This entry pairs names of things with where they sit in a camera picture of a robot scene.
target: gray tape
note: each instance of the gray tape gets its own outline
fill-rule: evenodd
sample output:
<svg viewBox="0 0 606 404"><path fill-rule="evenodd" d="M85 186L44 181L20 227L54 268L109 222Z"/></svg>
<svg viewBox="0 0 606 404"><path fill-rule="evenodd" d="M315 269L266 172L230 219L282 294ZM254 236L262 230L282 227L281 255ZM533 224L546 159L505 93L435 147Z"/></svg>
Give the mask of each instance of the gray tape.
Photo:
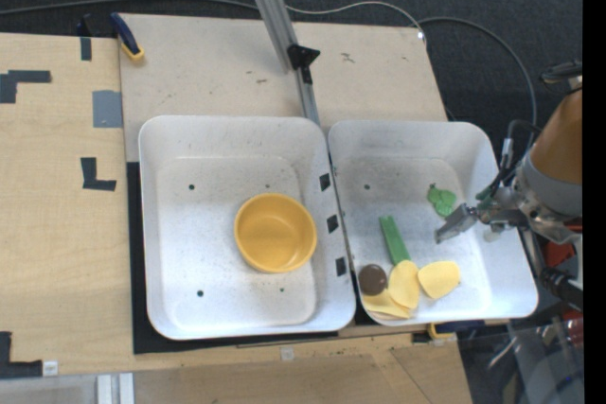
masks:
<svg viewBox="0 0 606 404"><path fill-rule="evenodd" d="M122 94L119 91L93 92L93 126L95 128L122 127Z"/></svg>

